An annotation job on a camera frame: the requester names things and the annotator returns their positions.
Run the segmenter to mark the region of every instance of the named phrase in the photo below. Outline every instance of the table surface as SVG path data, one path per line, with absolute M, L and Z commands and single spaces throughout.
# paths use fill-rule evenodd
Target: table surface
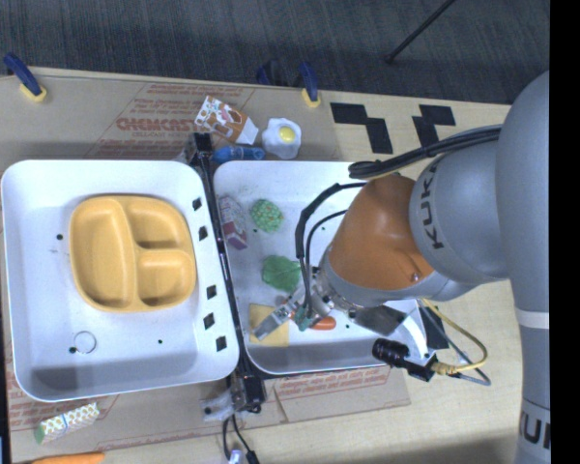
M 202 92 L 225 94 L 234 99 L 234 104 L 239 105 L 258 127 L 265 127 L 268 118 L 288 116 L 302 125 L 304 132 L 305 128 L 314 132 L 312 140 L 307 138 L 302 147 L 305 160 L 382 160 L 419 147 L 420 136 L 427 142 L 435 136 L 443 138 L 467 129 L 501 124 L 508 112 L 508 105 L 332 91 L 320 92 L 321 104 L 317 108 L 309 108 L 301 99 L 300 92 L 291 88 L 44 69 L 34 69 L 34 72 L 41 78 L 46 77 L 49 82 L 51 77 L 64 79 L 72 76 L 73 84 L 84 89 L 94 88 L 95 83 L 100 81 L 120 89 L 119 83 L 147 80 L 155 84 L 176 83 L 177 88 L 178 85 L 188 86 L 191 92 L 197 91 L 199 95 Z M 114 145 L 122 142 L 122 134 L 116 129 L 112 130 L 112 126 L 116 126 L 116 118 L 103 119 L 103 105 L 70 107 L 70 93 L 67 90 L 60 93 L 62 96 L 50 91 L 50 95 L 53 93 L 55 96 L 49 98 L 47 105 L 32 105 L 29 100 L 18 96 L 16 84 L 7 84 L 8 80 L 14 81 L 0 77 L 0 175 L 12 163 L 27 158 L 94 158 L 95 155 L 102 158 L 106 155 L 101 149 L 109 141 Z M 73 104 L 81 102 L 75 93 L 72 95 Z M 20 108 L 7 105 L 13 103 L 14 98 L 15 102 L 21 102 Z M 8 119 L 7 108 L 11 112 Z M 60 119 L 57 119 L 55 126 L 69 125 L 69 132 L 65 134 L 64 130 L 55 126 L 48 129 L 47 126 L 31 123 L 30 116 L 34 117 L 31 112 L 39 112 L 40 108 L 47 108 L 50 113 L 59 111 Z M 110 126 L 101 130 L 101 134 L 86 130 L 91 120 L 86 118 L 85 112 L 90 108 L 101 111 L 97 122 L 106 122 Z M 185 115 L 185 111 L 176 111 L 179 117 Z M 141 112 L 134 108 L 133 103 L 130 112 L 131 117 L 141 117 Z M 344 112 L 350 112 L 350 117 L 344 117 Z M 114 115 L 109 110 L 106 114 Z M 91 139 L 88 145 L 79 142 L 86 136 Z M 174 142 L 167 136 L 164 139 L 170 144 Z M 183 137 L 175 139 L 184 143 Z M 91 151 L 90 143 L 95 145 L 97 151 Z M 423 167 L 424 164 L 419 163 L 403 169 L 402 173 L 416 178 Z M 4 273 L 4 263 L 1 264 L 1 272 Z M 3 307 L 8 310 L 4 290 L 2 301 Z M 260 461 L 509 463 L 514 454 L 522 387 L 520 337 L 509 283 L 502 281 L 483 285 L 442 304 L 441 309 L 463 328 L 477 335 L 487 347 L 489 358 L 484 371 L 491 379 L 490 387 L 439 376 L 425 383 L 406 376 L 410 405 L 243 430 L 244 438 L 257 452 Z M 9 340 L 8 322 L 5 323 L 5 331 Z M 6 344 L 6 354 L 10 359 L 11 343 L 7 341 Z M 12 443 L 13 454 L 18 456 L 18 461 L 25 462 L 35 457 L 25 454 L 32 444 L 22 445 L 19 441 L 13 439 Z M 233 432 L 229 433 L 228 442 L 231 445 L 239 444 Z M 63 443 L 61 449 L 67 453 L 68 443 Z M 108 464 L 226 462 L 219 434 L 111 449 L 105 455 L 104 462 Z

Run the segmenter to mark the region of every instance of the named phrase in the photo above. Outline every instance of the yellow plate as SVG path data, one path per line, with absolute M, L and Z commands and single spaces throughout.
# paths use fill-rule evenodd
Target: yellow plate
M 104 311 L 147 311 L 186 300 L 195 287 L 185 218 L 154 197 L 104 195 L 71 217 L 71 265 L 86 302 Z

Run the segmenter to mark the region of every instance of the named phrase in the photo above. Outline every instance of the yellow sponge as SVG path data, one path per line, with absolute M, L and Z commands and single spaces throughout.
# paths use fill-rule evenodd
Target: yellow sponge
M 255 327 L 275 310 L 274 307 L 261 304 L 249 305 L 249 330 Z M 274 332 L 265 336 L 262 340 L 253 334 L 249 334 L 249 341 L 256 344 L 268 345 L 270 347 L 288 347 L 290 345 L 290 333 L 288 331 L 288 322 L 278 327 Z

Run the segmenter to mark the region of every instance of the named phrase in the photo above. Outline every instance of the white tray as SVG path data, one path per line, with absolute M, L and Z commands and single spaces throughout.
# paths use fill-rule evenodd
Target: white tray
M 269 255 L 296 260 L 295 227 L 301 210 L 335 183 L 356 183 L 348 177 L 349 163 L 342 161 L 230 161 L 215 173 L 217 200 L 234 198 L 245 210 L 247 248 L 227 245 L 232 283 L 237 299 L 246 352 L 256 366 L 267 373 L 286 375 L 355 367 L 382 365 L 371 355 L 374 340 L 380 335 L 348 321 L 334 310 L 336 326 L 331 331 L 300 332 L 289 322 L 289 346 L 271 347 L 249 340 L 249 304 L 280 305 L 285 293 L 262 281 L 262 263 Z M 313 224 L 321 218 L 348 208 L 359 190 L 345 189 L 326 200 L 307 222 L 305 238 Z M 258 199 L 275 203 L 284 215 L 279 230 L 268 234 L 257 230 L 248 214 Z M 310 261 L 317 266 L 326 246 L 331 242 L 341 217 L 331 219 L 312 238 Z M 396 309 L 410 312 L 416 301 L 396 301 Z
M 155 196 L 185 216 L 197 267 L 186 301 L 117 313 L 79 296 L 70 217 L 82 200 L 103 193 Z M 206 195 L 193 169 L 177 161 L 26 160 L 5 172 L 2 205 L 14 374 L 31 397 L 50 402 L 157 389 L 234 370 L 238 340 Z M 208 237 L 200 241 L 201 228 Z M 76 342 L 80 351 L 96 345 L 88 354 L 71 352 Z

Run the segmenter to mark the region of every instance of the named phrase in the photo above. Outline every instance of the black pole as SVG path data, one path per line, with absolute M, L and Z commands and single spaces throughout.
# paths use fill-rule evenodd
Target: black pole
M 419 34 L 421 34 L 427 26 L 429 26 L 432 22 L 434 22 L 440 14 L 442 14 L 455 0 L 447 0 L 443 5 L 441 5 L 434 14 L 428 17 L 425 22 L 417 28 L 417 30 L 411 34 L 403 43 L 398 46 L 394 51 L 392 51 L 389 55 L 385 56 L 385 62 L 388 64 L 393 62 L 393 59 L 404 49 L 408 46 Z

